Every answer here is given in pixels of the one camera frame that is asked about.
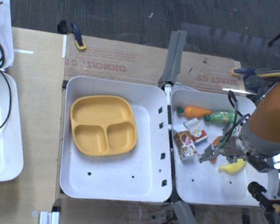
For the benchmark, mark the yellow divided plate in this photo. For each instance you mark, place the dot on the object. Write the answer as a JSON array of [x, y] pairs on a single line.
[[103, 123]]

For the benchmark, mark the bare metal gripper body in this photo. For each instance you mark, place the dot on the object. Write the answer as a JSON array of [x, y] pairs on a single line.
[[238, 147]]

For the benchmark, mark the brown cardboard board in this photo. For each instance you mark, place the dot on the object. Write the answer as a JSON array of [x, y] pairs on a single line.
[[146, 64]]

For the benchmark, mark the red and white carton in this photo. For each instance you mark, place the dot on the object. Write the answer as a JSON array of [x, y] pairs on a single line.
[[196, 131]]

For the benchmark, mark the black cylinder on white bracket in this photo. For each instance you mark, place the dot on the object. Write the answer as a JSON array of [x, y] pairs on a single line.
[[266, 194]]

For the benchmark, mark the brown and white carton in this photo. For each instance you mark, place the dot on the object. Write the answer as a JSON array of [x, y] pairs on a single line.
[[185, 145]]

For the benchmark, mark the yellow banana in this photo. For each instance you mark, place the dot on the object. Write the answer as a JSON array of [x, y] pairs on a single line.
[[233, 167]]

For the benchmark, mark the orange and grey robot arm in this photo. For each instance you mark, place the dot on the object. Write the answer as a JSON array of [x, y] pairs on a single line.
[[273, 117]]

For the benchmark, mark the green bottle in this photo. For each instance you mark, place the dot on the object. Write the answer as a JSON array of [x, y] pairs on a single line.
[[219, 117]]

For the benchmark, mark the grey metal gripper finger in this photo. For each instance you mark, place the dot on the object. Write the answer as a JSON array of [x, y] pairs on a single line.
[[211, 148], [205, 158]]

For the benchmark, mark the orange carrot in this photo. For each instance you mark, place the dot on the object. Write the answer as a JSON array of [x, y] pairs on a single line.
[[197, 112]]

